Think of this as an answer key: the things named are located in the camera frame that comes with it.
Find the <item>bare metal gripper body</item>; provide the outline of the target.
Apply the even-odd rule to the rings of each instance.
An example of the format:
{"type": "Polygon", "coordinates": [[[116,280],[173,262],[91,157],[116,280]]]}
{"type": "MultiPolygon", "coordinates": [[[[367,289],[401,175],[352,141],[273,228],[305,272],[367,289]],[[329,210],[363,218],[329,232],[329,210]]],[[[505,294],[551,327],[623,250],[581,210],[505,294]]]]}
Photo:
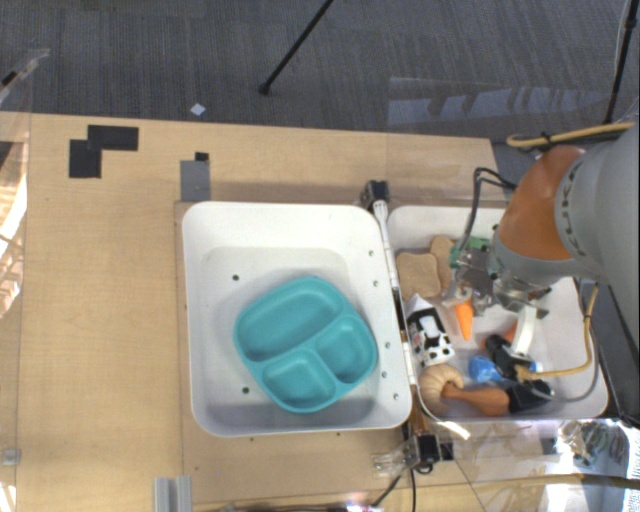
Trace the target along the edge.
{"type": "Polygon", "coordinates": [[[472,307],[474,292],[492,293],[495,305],[503,308],[521,308],[550,290],[518,280],[489,248],[463,249],[455,257],[455,265],[455,280],[471,288],[472,307]]]}

